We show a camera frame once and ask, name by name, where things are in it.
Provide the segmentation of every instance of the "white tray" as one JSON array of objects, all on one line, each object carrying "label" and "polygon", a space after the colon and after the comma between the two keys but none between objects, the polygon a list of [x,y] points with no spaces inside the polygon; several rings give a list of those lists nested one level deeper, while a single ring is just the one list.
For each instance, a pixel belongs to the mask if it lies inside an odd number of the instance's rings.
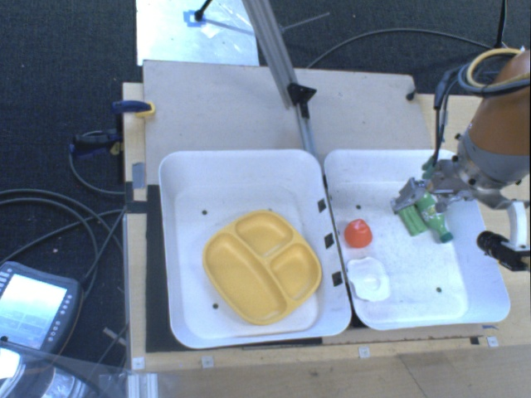
[{"label": "white tray", "polygon": [[[392,212],[391,199],[408,178],[421,177],[421,165],[431,155],[418,150],[336,150],[324,162],[345,266],[372,257],[389,278],[390,295],[378,301],[361,299],[348,283],[356,314],[371,328],[498,322],[509,312],[499,266],[476,245],[485,225],[475,201],[449,207],[446,224],[454,240],[444,245],[431,231],[409,236]],[[441,152],[441,158],[450,156]],[[348,246],[343,238],[345,226],[358,218],[373,232],[373,242],[364,249]]]},{"label": "white tray", "polygon": [[[352,311],[341,272],[320,166],[301,150],[177,152],[160,164],[170,325],[192,348],[332,336]],[[256,326],[225,303],[202,267],[202,250],[223,226],[247,212],[271,209],[283,216],[318,256],[323,280],[317,291],[278,323]]]}]

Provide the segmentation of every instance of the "screen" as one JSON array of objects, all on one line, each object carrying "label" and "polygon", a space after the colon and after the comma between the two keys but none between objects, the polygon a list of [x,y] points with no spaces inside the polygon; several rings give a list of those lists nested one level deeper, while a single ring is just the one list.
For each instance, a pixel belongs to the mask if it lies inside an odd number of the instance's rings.
[{"label": "screen", "polygon": [[54,284],[14,274],[0,297],[0,336],[41,348],[65,294]]}]

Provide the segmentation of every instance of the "green bottle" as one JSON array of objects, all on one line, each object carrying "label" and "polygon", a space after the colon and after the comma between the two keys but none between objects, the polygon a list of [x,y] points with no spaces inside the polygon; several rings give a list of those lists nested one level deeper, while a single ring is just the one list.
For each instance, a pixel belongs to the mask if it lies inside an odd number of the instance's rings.
[{"label": "green bottle", "polygon": [[428,227],[435,230],[439,234],[442,243],[449,242],[454,236],[446,229],[445,216],[436,211],[435,199],[426,192],[424,196],[415,202],[417,210],[421,213],[422,220]]}]

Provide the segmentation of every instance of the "black floor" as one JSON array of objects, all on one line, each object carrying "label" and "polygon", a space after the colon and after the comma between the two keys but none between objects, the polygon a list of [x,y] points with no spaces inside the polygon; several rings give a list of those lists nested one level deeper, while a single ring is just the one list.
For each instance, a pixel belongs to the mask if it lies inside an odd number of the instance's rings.
[{"label": "black floor", "polygon": [[[285,32],[293,64],[301,67],[350,37],[389,28],[445,32],[492,46],[501,1],[271,0],[282,26],[330,12]],[[110,103],[120,99],[121,84],[142,79],[135,63],[135,16],[135,0],[0,0],[0,258],[76,220],[48,202],[7,203],[42,194],[2,195],[2,191],[53,191],[96,212],[123,207],[121,197],[89,191],[73,178],[68,146],[75,134],[112,129]],[[529,48],[530,18],[531,0],[509,0],[504,42]],[[420,92],[431,93],[445,70],[481,51],[483,47],[476,44],[430,33],[387,32],[353,41],[315,67],[409,74]],[[120,190],[118,157],[102,154],[76,166],[98,187]],[[106,220],[112,225],[115,217]],[[101,246],[106,231],[92,226]],[[81,279],[94,251],[87,233],[77,228],[15,260]],[[103,356],[111,344],[103,329],[119,332],[124,327],[123,277],[122,256],[111,243],[65,355],[87,361]],[[119,364],[123,355],[118,345],[103,361]]]}]

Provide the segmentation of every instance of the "yellow cable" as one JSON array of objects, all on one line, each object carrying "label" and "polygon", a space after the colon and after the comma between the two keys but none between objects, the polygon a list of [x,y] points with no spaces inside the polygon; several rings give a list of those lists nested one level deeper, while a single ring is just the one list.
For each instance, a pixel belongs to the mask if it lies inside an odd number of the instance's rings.
[{"label": "yellow cable", "polygon": [[[504,49],[492,49],[492,50],[488,50],[484,53],[481,53],[479,56],[477,56],[473,61],[472,63],[470,63],[468,69],[466,70],[466,81],[470,84],[470,85],[473,85],[474,87],[478,87],[478,88],[483,88],[483,87],[486,87],[488,84],[482,84],[478,81],[476,81],[474,79],[474,70],[475,68],[477,68],[477,66],[482,62],[484,61],[485,59],[489,58],[489,57],[492,57],[492,56],[497,56],[497,55],[519,55],[520,53],[522,53],[521,50],[518,50],[518,49],[509,49],[509,48],[504,48]],[[515,81],[518,81],[518,80],[523,80],[525,78],[529,78],[529,73],[527,74],[522,74],[522,75],[517,75],[513,78],[510,78],[502,83],[496,83],[496,85],[503,85],[503,84],[508,84],[508,83],[512,83],[512,82],[515,82]]]}]

